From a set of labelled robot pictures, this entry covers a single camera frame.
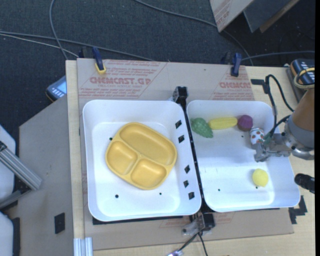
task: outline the wooden table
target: wooden table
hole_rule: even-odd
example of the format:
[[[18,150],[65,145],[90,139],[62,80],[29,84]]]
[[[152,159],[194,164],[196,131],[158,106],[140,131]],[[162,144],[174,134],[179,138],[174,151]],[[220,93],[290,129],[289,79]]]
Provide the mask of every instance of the wooden table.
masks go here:
[[[297,100],[294,96],[284,67],[246,67],[250,79],[264,79],[265,76],[273,74],[281,84],[287,102],[295,108]],[[68,124],[70,144],[70,165],[72,184],[72,212],[73,232],[75,239],[85,238],[85,224],[83,213],[83,188],[81,175],[81,152],[79,137],[79,105],[77,87],[77,62],[69,60],[66,62],[67,79],[67,101],[68,101]],[[290,114],[279,93],[276,83],[271,79],[272,95],[277,106],[278,116],[284,117]],[[252,86],[256,101],[262,101],[270,105],[268,95],[263,93],[261,86]],[[315,162],[306,161],[290,156],[290,163],[295,174],[304,173],[315,176]],[[235,238],[228,240],[206,241],[205,246],[209,256],[248,256],[248,255],[270,255],[270,256],[302,256],[316,255],[315,238],[315,195],[308,190],[300,188],[304,198],[307,213],[297,217],[297,224],[293,225],[294,233],[285,235],[260,236],[249,238]],[[97,250],[95,256],[166,256],[168,253],[180,248],[182,244],[167,244],[156,246],[143,246],[133,248]],[[184,250],[185,256],[204,256],[201,242],[192,242]]]

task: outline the blue clamp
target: blue clamp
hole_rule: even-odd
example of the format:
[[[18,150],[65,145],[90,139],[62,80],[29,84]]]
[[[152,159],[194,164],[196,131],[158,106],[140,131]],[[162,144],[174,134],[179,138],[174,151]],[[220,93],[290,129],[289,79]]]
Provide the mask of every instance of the blue clamp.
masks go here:
[[[240,53],[236,53],[233,56],[232,62],[233,67],[231,68],[231,76],[238,77],[239,76],[239,67],[242,60],[242,55]]]
[[[106,73],[107,69],[102,61],[101,54],[97,47],[92,48],[93,57],[95,58],[95,68],[100,75]]]

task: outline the yellow lemon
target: yellow lemon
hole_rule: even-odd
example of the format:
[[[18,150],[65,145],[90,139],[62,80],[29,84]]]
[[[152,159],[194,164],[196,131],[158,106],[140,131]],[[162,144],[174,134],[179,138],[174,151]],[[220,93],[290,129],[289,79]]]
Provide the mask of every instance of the yellow lemon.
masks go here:
[[[252,174],[254,184],[265,187],[269,181],[268,173],[265,170],[257,168]]]

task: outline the white object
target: white object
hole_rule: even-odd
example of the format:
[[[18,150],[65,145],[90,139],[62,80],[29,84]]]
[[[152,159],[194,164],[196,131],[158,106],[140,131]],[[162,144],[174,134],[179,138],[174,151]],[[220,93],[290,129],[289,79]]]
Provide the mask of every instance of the white object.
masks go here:
[[[271,130],[274,116],[270,106],[260,101],[194,100],[187,105],[189,119],[211,119],[249,115],[253,127]],[[206,204],[216,212],[293,207],[300,191],[288,157],[270,157],[256,162],[250,133],[237,126],[214,130],[213,138],[192,132],[200,179]],[[256,187],[255,169],[265,170],[269,182]]]
[[[9,133],[0,125],[0,141],[15,154],[16,142]],[[15,175],[2,162],[0,162],[0,201],[5,200],[14,190]]]
[[[188,216],[202,199],[185,116],[172,101],[91,100],[83,107],[88,207],[100,221]],[[116,176],[105,153],[117,131],[130,122],[142,123],[171,140],[177,160],[163,184],[152,190],[137,188]]]
[[[14,225],[0,212],[0,256],[12,256],[14,246]]]

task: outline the yellow plate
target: yellow plate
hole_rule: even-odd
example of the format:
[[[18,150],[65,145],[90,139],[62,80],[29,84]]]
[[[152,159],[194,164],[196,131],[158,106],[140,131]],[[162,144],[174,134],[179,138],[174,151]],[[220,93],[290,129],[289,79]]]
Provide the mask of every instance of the yellow plate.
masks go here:
[[[130,122],[112,138],[105,161],[109,169],[144,190],[159,187],[177,160],[177,149],[168,138],[150,127]]]

